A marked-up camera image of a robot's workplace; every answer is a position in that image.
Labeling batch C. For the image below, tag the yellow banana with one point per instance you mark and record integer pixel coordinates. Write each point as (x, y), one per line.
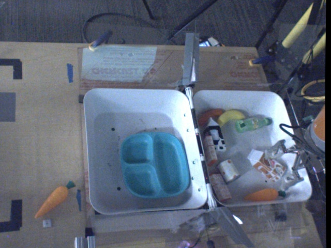
(230, 115)

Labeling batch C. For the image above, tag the white and orange carton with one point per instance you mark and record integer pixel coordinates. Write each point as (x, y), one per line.
(263, 165)

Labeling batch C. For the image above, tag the white plastic tray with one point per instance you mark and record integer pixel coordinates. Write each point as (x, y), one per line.
(258, 138)
(108, 112)

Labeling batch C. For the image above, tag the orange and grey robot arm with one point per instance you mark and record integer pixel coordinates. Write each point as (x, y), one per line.
(319, 128)

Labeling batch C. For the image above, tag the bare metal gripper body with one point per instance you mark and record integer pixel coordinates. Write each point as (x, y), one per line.
(307, 159)

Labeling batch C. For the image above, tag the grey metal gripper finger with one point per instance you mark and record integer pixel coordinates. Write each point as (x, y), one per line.
(277, 149)
(293, 179)

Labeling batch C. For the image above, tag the small grey cube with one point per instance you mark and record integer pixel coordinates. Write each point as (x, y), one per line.
(46, 223)

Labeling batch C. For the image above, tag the blue divided plate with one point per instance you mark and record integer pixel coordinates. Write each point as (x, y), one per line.
(155, 164)

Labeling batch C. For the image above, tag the brown cardboard board red print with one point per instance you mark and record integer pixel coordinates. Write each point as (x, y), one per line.
(170, 68)

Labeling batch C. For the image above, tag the orange sausage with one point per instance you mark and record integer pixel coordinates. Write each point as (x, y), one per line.
(208, 115)

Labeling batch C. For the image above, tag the black and white carton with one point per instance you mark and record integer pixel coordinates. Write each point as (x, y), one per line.
(216, 136)

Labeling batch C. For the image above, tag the green plastic bottle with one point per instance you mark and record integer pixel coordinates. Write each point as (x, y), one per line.
(252, 124)

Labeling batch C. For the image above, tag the orange carrot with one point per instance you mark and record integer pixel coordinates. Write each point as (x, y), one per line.
(53, 199)
(262, 194)

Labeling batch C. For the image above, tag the orange and white packet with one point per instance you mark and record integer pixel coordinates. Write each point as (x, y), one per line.
(210, 151)

